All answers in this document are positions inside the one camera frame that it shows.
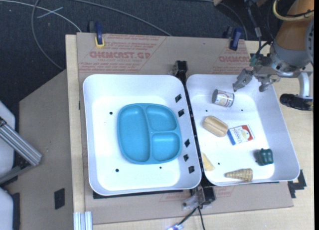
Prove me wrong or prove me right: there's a white red blue carton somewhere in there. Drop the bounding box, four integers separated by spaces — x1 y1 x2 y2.
227 124 256 146

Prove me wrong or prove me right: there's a white plastic tray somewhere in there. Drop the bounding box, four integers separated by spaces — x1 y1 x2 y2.
82 73 202 196
185 73 301 187

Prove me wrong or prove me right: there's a blue divided plate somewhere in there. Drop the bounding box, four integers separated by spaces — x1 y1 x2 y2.
116 103 181 165

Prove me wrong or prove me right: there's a tan hot dog bun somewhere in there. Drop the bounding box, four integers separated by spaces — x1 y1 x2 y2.
202 115 229 138

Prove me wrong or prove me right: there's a small white and yellow can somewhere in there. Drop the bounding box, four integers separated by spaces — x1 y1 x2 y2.
211 89 235 108

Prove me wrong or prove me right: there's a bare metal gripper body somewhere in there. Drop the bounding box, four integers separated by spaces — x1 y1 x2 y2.
251 54 284 83

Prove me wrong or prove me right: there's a brown cardboard board red print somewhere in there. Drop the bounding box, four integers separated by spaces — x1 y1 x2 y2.
76 32 294 225

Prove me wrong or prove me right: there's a tan ice cream cone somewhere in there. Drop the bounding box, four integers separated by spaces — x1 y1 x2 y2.
224 168 254 182

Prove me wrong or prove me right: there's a black block with wires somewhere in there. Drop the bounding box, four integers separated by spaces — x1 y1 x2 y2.
169 60 188 77
181 186 216 212

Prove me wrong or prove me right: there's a black cylinder on white bracket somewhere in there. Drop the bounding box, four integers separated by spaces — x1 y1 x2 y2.
279 70 314 111

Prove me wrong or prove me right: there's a yellow cheese wedge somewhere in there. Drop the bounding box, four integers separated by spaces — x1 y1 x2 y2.
201 152 215 172

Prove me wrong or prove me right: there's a thin black rod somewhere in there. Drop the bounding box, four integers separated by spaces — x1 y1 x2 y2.
181 74 205 192

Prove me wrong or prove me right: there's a green bell pepper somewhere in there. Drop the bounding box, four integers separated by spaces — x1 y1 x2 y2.
253 148 275 167

